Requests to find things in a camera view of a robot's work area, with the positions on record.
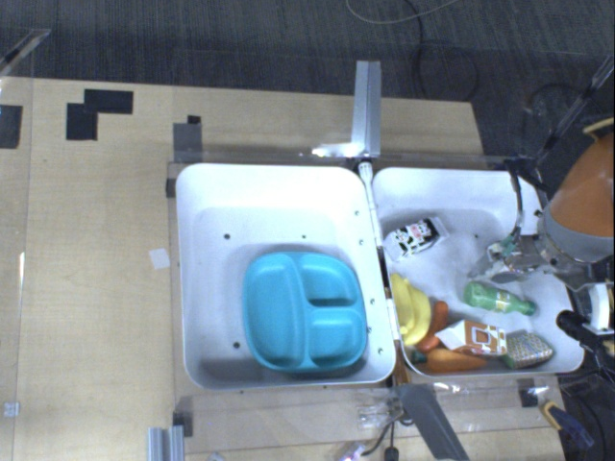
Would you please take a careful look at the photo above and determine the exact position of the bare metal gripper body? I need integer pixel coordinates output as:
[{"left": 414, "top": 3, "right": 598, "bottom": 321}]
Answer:
[{"left": 487, "top": 233, "right": 585, "bottom": 280}]

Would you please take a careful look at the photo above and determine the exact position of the green bottle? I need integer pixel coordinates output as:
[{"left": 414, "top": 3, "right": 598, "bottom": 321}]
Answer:
[{"left": 463, "top": 280, "right": 538, "bottom": 316}]

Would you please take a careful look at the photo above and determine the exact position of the red sausage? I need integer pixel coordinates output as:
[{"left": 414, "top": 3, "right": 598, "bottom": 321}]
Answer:
[{"left": 415, "top": 299, "right": 451, "bottom": 353}]

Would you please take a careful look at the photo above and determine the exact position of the brown and white carton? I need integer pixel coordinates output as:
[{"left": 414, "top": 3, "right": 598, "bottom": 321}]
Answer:
[{"left": 434, "top": 319, "right": 509, "bottom": 357}]

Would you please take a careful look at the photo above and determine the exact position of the green patterned packet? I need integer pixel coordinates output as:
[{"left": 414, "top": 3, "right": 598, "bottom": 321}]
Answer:
[{"left": 502, "top": 331, "right": 554, "bottom": 371}]

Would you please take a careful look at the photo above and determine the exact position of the black and white carton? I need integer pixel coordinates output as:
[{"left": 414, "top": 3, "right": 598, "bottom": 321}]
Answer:
[{"left": 382, "top": 216, "right": 451, "bottom": 262}]

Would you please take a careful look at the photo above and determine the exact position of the yellow banana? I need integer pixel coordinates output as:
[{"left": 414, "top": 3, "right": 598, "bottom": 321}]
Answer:
[{"left": 388, "top": 272, "right": 433, "bottom": 348}]

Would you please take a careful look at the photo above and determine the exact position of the white plastic tray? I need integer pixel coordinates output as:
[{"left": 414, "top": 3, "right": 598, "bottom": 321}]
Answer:
[
  {"left": 372, "top": 166, "right": 586, "bottom": 378},
  {"left": 174, "top": 161, "right": 398, "bottom": 392}
]

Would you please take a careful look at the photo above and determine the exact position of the orange carrot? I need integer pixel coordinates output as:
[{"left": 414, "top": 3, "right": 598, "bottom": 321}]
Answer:
[{"left": 410, "top": 347, "right": 489, "bottom": 374}]

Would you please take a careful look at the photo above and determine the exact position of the blue divided plate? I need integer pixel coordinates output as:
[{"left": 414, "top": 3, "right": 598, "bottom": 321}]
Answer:
[{"left": 241, "top": 251, "right": 370, "bottom": 373}]

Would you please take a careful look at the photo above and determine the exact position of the black cylinder on white bracket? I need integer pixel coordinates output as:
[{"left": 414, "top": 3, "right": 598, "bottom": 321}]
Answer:
[{"left": 555, "top": 281, "right": 615, "bottom": 354}]

